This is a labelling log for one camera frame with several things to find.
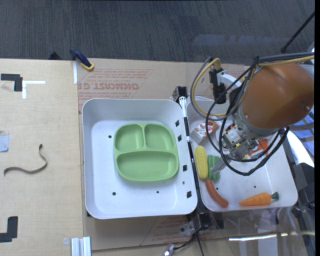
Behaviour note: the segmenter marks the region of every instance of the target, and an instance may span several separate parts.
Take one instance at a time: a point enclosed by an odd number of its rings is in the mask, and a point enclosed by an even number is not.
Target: blue clamp
[[[81,65],[84,69],[86,69],[86,70],[88,70],[88,71],[91,71],[91,70],[94,69],[94,67],[95,67],[94,64],[93,64],[92,62],[90,62],[90,61],[86,58],[86,56],[84,56],[84,55],[82,54],[81,51],[71,48],[70,53],[71,53],[74,57],[78,58],[78,59],[81,61],[80,65]]]

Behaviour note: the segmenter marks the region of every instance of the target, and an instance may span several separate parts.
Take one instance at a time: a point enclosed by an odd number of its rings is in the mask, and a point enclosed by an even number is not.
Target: cardboard box
[[[208,132],[211,134],[218,128],[218,124],[215,121],[208,120]],[[191,137],[195,140],[197,144],[200,144],[205,138],[207,138],[206,132],[206,121],[204,120],[191,132]]]
[[[89,59],[93,71],[77,63],[78,110],[80,123],[83,231],[91,236],[92,249],[104,250],[168,243],[186,242],[179,235],[179,226],[188,222],[185,215],[151,216],[122,219],[96,219],[89,216],[85,206],[82,106],[94,98],[104,99],[171,99],[177,86],[188,90],[203,63],[142,61],[121,59]],[[244,65],[222,64],[230,75],[239,76]],[[213,98],[209,75],[204,74],[195,95]],[[221,238],[216,225],[202,232],[202,240]]]

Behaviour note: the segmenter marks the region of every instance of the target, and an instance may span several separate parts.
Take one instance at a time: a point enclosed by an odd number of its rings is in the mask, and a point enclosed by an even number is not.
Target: yellow corn
[[[203,146],[197,146],[194,151],[194,160],[199,179],[205,180],[208,177],[207,153]]]

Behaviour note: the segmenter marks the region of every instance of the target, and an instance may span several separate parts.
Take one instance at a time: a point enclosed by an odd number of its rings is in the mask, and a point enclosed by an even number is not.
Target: white tray
[[[212,100],[198,100],[198,105],[203,110],[209,110],[212,105]],[[215,105],[212,113],[224,113],[227,110],[227,104]],[[196,113],[193,106],[189,103],[187,105],[187,116],[189,121],[190,132],[198,126],[204,118]],[[211,135],[212,141],[218,146],[217,134],[220,129],[218,128]],[[193,139],[192,148],[193,151],[198,145]],[[205,139],[200,143],[207,155],[219,156],[219,153],[213,148],[208,139]],[[254,168],[261,159],[255,162],[231,162],[231,166],[241,172],[248,172]],[[213,212],[229,212],[240,211],[250,209],[266,209],[266,208],[284,208],[293,206],[298,200],[297,188],[295,181],[292,177],[291,170],[287,161],[287,157],[283,147],[281,146],[274,155],[267,161],[267,163],[257,169],[253,174],[249,176],[242,176],[233,172],[228,167],[225,167],[220,172],[220,178],[214,182],[216,188],[218,188],[219,194],[228,200],[229,205],[227,207],[221,207],[218,205],[209,195],[205,182],[200,180],[200,192],[204,205]],[[279,193],[279,200],[273,201],[271,204],[264,206],[239,206],[238,202],[253,196],[255,194],[267,192],[272,194],[274,192]]]
[[[193,212],[198,199],[183,113],[177,103],[172,100],[91,99],[83,105],[82,122],[85,206],[90,215],[97,219],[117,219]],[[114,134],[120,126],[137,122],[162,124],[173,133],[179,169],[172,178],[137,182],[119,175],[114,163]]]

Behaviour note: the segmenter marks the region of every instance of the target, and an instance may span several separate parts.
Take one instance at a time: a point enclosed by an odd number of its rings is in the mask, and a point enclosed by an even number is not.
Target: wire
[[[203,110],[198,103],[195,100],[195,90],[196,90],[196,86],[197,83],[199,81],[199,79],[202,77],[202,75],[212,66],[215,65],[216,66],[216,70],[220,70],[221,69],[221,62],[219,58],[215,58],[214,60],[212,60],[206,67],[203,67],[199,70],[197,76],[195,77],[195,80],[193,81],[192,85],[191,85],[191,92],[190,92],[190,100],[191,100],[191,104],[194,107],[194,109],[196,110],[196,112],[201,115],[202,117],[205,117],[205,115],[207,114],[207,112],[205,110]],[[213,114],[210,113],[211,116],[224,116],[225,113],[219,113],[219,114]]]
[[[224,162],[224,164],[230,168],[232,171],[234,171],[237,174],[243,175],[243,176],[249,176],[251,175],[253,172],[255,172],[257,169],[261,168],[263,165],[266,164],[266,162],[270,159],[270,157],[281,147],[281,145],[283,144],[285,138],[287,137],[287,134],[290,130],[289,126],[286,127],[286,129],[284,130],[284,133],[281,137],[281,139],[279,140],[279,142],[277,143],[277,145],[272,149],[272,151],[270,152],[270,154],[268,154],[256,167],[252,168],[250,171],[248,172],[242,172],[239,171],[235,168],[233,168],[229,162],[227,161],[227,159],[229,160],[233,160],[233,161],[237,161],[237,162],[253,162],[258,160],[259,158],[261,158],[262,156],[264,156],[274,145],[274,143],[276,142],[276,140],[278,139],[279,135],[281,134],[283,129],[279,129],[276,136],[274,137],[273,141],[269,144],[269,146],[267,147],[267,149],[265,151],[263,151],[262,153],[260,153],[256,158],[253,159],[234,159],[233,157],[230,157],[228,155],[225,155],[223,152],[223,145],[222,145],[222,137],[223,137],[223,130],[227,121],[227,118],[232,115],[235,110],[238,108],[240,102],[242,101],[243,97],[244,97],[244,91],[245,91],[245,87],[247,85],[248,79],[250,77],[250,80],[252,79],[252,77],[254,76],[254,73],[256,71],[257,66],[270,66],[270,65],[280,65],[280,64],[288,64],[288,63],[297,63],[297,62],[304,62],[304,61],[308,61],[308,60],[312,60],[315,58],[314,53],[310,53],[310,52],[302,52],[302,53],[295,53],[295,54],[282,54],[282,55],[275,55],[275,56],[269,56],[269,57],[264,57],[264,58],[259,58],[257,57],[253,64],[244,72],[242,73],[238,79],[236,79],[236,81],[234,81],[211,105],[211,107],[209,108],[208,112],[205,112],[203,109],[200,109],[198,104],[196,103],[196,101],[193,102],[194,100],[194,92],[195,92],[195,87],[196,84],[198,83],[200,77],[204,74],[204,72],[210,67],[210,64],[207,65],[206,67],[203,67],[203,70],[200,70],[195,78],[195,80],[192,83],[192,90],[191,90],[191,103],[193,105],[193,107],[196,109],[196,111],[203,116],[204,113],[206,113],[205,116],[205,131],[207,134],[207,137],[211,143],[211,145],[215,148],[215,150],[217,150],[220,155],[221,158]],[[224,114],[211,114],[211,111],[213,109],[213,107],[217,104],[217,101],[224,96],[227,91],[233,87],[236,82],[238,82],[243,76],[245,76],[247,73],[249,72],[249,75],[247,75],[247,77],[245,78],[244,82],[241,84],[240,86],[240,90],[239,92],[236,94],[236,96],[233,99],[233,102],[230,102],[230,105],[228,107],[228,110],[226,113]],[[210,116],[222,116],[220,118],[211,118]],[[219,148],[214,144],[214,142],[211,139],[210,133],[209,133],[209,129],[208,129],[208,121],[213,120],[213,121],[219,121],[219,120],[223,120],[222,122],[222,126],[220,128],[220,133],[219,133],[219,138],[218,138],[218,146]]]
[[[189,241],[185,242],[183,245],[181,245],[181,246],[179,246],[179,247],[174,247],[173,250],[178,250],[178,249],[180,249],[180,248],[182,248],[182,247],[185,247],[185,246],[190,245],[190,244],[195,240],[195,238],[197,237],[197,233],[198,233],[198,232],[193,233],[193,234],[192,234],[192,237],[191,237],[191,239],[190,239]]]
[[[293,58],[293,59],[288,59],[288,60],[279,60],[279,61],[274,61],[274,62],[261,62],[258,63],[258,66],[271,66],[271,65],[280,65],[280,64],[288,64],[288,63],[297,63],[297,62],[306,62],[313,60],[315,56],[309,56],[309,57],[302,57],[302,58]]]
[[[200,242],[199,234],[198,234],[198,233],[196,233],[196,239],[197,239],[198,244],[199,244],[199,247],[200,247],[201,255],[202,255],[202,256],[205,256],[204,250],[202,249],[202,245],[201,245],[201,242]]]
[[[246,71],[244,71],[227,89],[225,89],[224,93],[226,93],[231,87],[233,87],[236,82],[238,82],[244,75],[246,75],[246,73],[248,73],[251,69],[253,68],[253,66],[250,66]],[[224,93],[222,93],[211,105],[211,107],[209,108],[206,117],[205,117],[205,132],[207,134],[207,137],[211,143],[211,145],[214,147],[214,149],[216,151],[218,151],[219,153],[220,150],[215,146],[214,142],[212,141],[211,137],[210,137],[210,133],[209,133],[209,129],[208,129],[208,121],[209,121],[209,113],[211,112],[211,110],[214,108],[214,106],[217,104],[217,101],[219,100],[220,97],[222,97],[224,95]]]

